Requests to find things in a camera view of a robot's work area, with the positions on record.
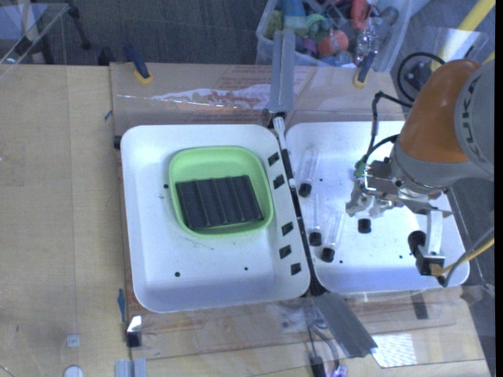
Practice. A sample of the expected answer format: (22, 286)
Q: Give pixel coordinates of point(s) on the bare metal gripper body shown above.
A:
(387, 181)

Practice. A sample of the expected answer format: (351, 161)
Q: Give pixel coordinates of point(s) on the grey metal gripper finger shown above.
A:
(355, 204)
(380, 207)

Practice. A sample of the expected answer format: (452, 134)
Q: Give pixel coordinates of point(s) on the clear plastic tube black cap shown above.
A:
(364, 226)
(327, 254)
(315, 238)
(305, 189)

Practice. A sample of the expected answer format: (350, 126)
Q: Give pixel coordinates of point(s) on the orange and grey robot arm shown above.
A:
(432, 132)

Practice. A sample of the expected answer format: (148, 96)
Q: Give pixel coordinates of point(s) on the white plastic tray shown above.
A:
(204, 265)
(377, 257)

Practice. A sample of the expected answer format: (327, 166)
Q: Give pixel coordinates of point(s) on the thin black and white rod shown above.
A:
(288, 167)

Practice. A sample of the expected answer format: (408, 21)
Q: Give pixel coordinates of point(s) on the black ribbed rack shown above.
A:
(218, 202)

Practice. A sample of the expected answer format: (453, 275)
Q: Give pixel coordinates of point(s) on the green plate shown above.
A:
(216, 161)

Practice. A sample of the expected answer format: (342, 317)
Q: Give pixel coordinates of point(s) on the clear plastic bin of toys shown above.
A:
(330, 18)

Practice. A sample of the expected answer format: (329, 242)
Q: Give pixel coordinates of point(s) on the brown cardboard board red print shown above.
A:
(188, 88)

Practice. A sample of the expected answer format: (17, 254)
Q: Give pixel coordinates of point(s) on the black cylinder on white bracket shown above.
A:
(425, 257)

